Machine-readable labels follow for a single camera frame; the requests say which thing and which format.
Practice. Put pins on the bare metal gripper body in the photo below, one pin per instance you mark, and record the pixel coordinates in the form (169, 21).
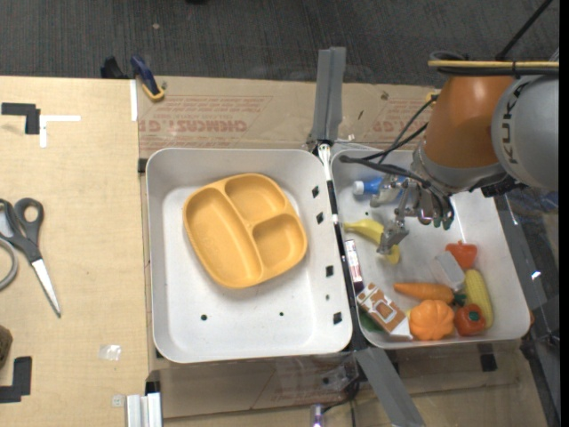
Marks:
(422, 203)

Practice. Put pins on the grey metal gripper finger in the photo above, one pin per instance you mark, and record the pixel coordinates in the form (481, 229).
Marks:
(392, 237)
(380, 197)

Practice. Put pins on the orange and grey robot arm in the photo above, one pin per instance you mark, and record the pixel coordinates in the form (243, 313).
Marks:
(462, 123)

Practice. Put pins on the blue bottle with white cap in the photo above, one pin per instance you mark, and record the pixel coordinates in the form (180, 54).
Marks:
(370, 187)

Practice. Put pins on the yellow banana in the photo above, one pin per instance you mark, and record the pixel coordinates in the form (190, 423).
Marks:
(369, 230)

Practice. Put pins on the white plastic tray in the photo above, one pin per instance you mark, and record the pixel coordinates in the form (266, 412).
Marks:
(249, 323)
(422, 260)

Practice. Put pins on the orange carrot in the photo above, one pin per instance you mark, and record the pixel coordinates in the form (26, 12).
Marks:
(422, 291)

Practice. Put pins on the orange-red bell pepper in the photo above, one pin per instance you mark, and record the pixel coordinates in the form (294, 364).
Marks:
(463, 252)

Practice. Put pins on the brown and white carton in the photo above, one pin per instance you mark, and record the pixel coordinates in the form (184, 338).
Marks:
(383, 311)

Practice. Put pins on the green toy vegetable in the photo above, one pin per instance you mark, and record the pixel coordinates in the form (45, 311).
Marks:
(370, 324)

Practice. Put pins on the orange pumpkin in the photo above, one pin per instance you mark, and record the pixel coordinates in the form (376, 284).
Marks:
(431, 320)

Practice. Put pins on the yellow corn cob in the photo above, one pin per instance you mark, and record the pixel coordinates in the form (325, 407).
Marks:
(479, 294)

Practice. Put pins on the red tomato with green stem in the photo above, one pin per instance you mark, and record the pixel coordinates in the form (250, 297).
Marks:
(469, 320)

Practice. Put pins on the yellow divided plate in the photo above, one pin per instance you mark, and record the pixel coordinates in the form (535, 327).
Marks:
(244, 229)

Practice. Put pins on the brown cardboard board red print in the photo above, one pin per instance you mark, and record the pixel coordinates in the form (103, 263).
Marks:
(249, 114)

